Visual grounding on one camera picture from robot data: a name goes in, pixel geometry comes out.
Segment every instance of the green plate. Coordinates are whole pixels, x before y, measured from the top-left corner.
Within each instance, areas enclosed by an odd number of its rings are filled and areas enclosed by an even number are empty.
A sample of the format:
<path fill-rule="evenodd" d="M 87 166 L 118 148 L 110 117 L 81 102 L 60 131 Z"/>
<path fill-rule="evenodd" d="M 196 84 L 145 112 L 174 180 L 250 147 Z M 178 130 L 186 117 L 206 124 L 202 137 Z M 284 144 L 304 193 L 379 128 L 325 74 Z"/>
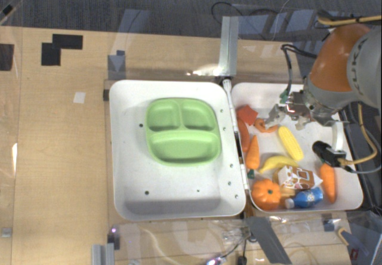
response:
<path fill-rule="evenodd" d="M 204 101 L 163 98 L 146 112 L 150 154 L 163 164 L 204 164 L 221 152 L 220 133 L 212 108 Z"/>

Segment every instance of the toy food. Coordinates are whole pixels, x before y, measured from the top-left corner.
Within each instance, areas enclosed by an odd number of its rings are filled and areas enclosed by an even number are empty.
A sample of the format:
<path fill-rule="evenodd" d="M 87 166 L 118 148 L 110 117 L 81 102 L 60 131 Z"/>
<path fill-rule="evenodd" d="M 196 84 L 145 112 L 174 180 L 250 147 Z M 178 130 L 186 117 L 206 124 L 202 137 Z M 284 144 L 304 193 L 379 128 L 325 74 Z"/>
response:
<path fill-rule="evenodd" d="M 287 198 L 285 200 L 285 207 L 287 209 L 293 208 L 310 208 L 318 204 L 322 200 L 322 191 L 319 187 L 312 190 L 306 190 L 298 193 L 295 198 Z"/>
<path fill-rule="evenodd" d="M 269 179 L 256 181 L 252 187 L 251 196 L 259 208 L 265 211 L 274 210 L 280 204 L 280 187 Z"/>
<path fill-rule="evenodd" d="M 322 183 L 322 179 L 312 171 L 290 165 L 284 166 L 278 176 L 281 187 L 295 190 L 312 189 Z"/>
<path fill-rule="evenodd" d="M 290 165 L 293 167 L 298 167 L 298 164 L 291 158 L 286 156 L 273 156 L 268 159 L 263 164 L 263 167 L 259 169 L 259 172 L 262 174 L 267 170 L 271 170 L 273 168 L 282 168 L 286 165 Z"/>
<path fill-rule="evenodd" d="M 298 144 L 293 133 L 287 127 L 281 126 L 278 130 L 278 134 L 282 144 L 284 145 L 284 148 L 289 153 L 290 157 L 296 161 L 300 161 L 304 158 L 303 150 Z"/>
<path fill-rule="evenodd" d="M 278 125 L 272 126 L 270 128 L 265 128 L 265 121 L 264 119 L 257 118 L 255 121 L 255 127 L 259 130 L 261 133 L 272 133 L 277 130 Z"/>
<path fill-rule="evenodd" d="M 335 191 L 335 175 L 334 168 L 324 163 L 320 167 L 320 177 L 322 179 L 322 187 L 329 201 L 333 204 L 337 198 Z"/>
<path fill-rule="evenodd" d="M 243 108 L 236 111 L 236 116 L 248 125 L 254 124 L 257 114 L 258 113 L 249 107 L 249 105 L 245 105 Z"/>
<path fill-rule="evenodd" d="M 251 145 L 245 158 L 245 166 L 250 170 L 256 170 L 260 166 L 260 152 L 256 135 L 251 140 Z"/>
<path fill-rule="evenodd" d="M 249 136 L 247 126 L 241 119 L 238 119 L 238 128 L 240 132 L 241 149 L 246 153 L 249 149 L 251 137 Z"/>

